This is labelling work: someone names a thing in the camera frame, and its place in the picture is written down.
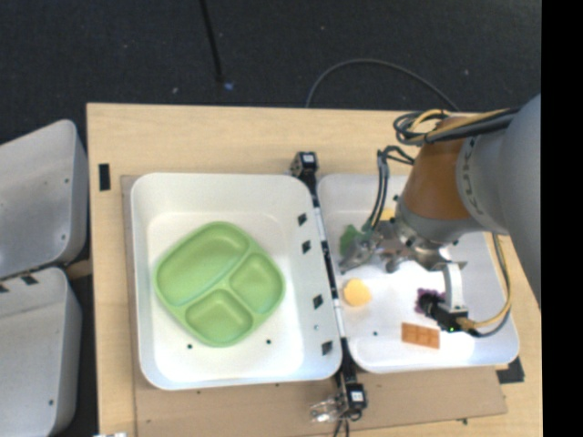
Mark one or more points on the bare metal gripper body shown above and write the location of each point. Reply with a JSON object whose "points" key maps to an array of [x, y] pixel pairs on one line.
{"points": [[395, 243]]}

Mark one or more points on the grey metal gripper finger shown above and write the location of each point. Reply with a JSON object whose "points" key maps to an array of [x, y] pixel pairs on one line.
{"points": [[394, 263], [354, 258]]}

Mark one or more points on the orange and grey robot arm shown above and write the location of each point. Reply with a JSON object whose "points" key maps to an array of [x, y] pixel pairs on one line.
{"points": [[496, 175]]}

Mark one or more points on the green broccoli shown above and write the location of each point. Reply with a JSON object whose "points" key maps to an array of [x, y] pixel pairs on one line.
{"points": [[350, 237]]}

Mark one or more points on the thin black and white rod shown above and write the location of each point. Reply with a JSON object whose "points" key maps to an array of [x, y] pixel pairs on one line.
{"points": [[329, 262]]}

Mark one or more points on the small yellow round thing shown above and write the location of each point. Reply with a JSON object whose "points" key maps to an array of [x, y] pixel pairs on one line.
{"points": [[387, 214]]}

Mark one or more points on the yellow round biscuit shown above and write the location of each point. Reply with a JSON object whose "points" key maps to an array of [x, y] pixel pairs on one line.
{"points": [[356, 292]]}

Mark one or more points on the white plastic tray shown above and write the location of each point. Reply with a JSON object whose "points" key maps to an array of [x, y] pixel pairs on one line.
{"points": [[401, 298], [228, 189]]}

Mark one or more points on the purple grapes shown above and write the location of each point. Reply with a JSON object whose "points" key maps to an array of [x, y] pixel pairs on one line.
{"points": [[424, 295]]}

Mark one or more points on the orange rectangular biscuit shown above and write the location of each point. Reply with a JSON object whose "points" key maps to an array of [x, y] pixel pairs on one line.
{"points": [[420, 335]]}

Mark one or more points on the green divided plate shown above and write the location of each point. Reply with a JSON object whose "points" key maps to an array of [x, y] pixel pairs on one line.
{"points": [[214, 280]]}

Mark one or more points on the black cylinder on white bracket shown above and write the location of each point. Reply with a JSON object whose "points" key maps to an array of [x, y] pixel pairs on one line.
{"points": [[453, 289]]}

